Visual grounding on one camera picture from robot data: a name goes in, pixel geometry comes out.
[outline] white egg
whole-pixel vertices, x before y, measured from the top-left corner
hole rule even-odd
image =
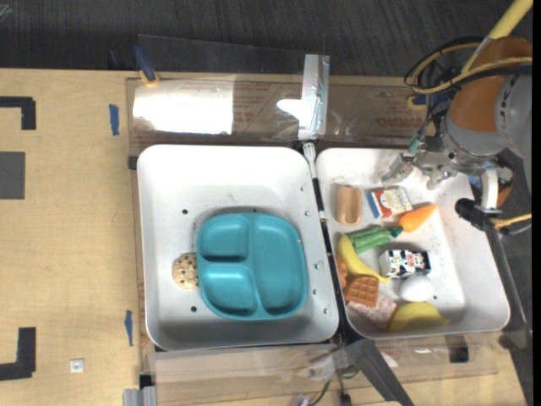
[[[400,287],[400,297],[410,302],[424,302],[434,295],[434,284],[425,275],[411,275]]]

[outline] orange carrot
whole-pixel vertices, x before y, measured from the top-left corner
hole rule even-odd
[[[425,222],[432,212],[435,211],[437,205],[428,205],[420,207],[415,211],[406,212],[398,222],[398,225],[404,229],[404,232],[412,232],[417,230],[423,222]]]

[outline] gray square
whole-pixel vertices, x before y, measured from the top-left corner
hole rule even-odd
[[[25,197],[25,153],[0,152],[0,199]]]

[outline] wooden table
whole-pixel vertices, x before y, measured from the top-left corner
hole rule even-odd
[[[20,327],[36,328],[36,372],[0,381],[2,405],[122,404],[141,363],[126,80],[132,72],[0,69],[0,96],[32,96],[37,129],[0,108],[0,151],[24,151],[24,200],[0,200],[0,363],[15,361]],[[109,105],[118,106],[113,135]],[[133,345],[124,324],[133,315]],[[415,382],[417,404],[524,404],[504,350],[492,376]],[[83,372],[70,372],[71,359]],[[354,404],[382,401],[373,388]],[[287,404],[233,402],[238,406]],[[322,405],[338,404],[328,395]]]

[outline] gray floor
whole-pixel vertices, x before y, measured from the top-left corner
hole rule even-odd
[[[131,64],[129,47],[141,34],[322,52],[331,55],[333,74],[402,76],[446,41],[485,35],[512,1],[0,0],[13,10],[0,20],[0,67],[106,69],[112,48]],[[532,12],[514,34],[532,40]],[[189,67],[192,57],[182,56],[177,66]],[[506,209],[510,215],[531,209],[529,194],[515,191]],[[532,235],[505,238],[503,245],[531,327]],[[532,403],[531,349],[512,347]]]

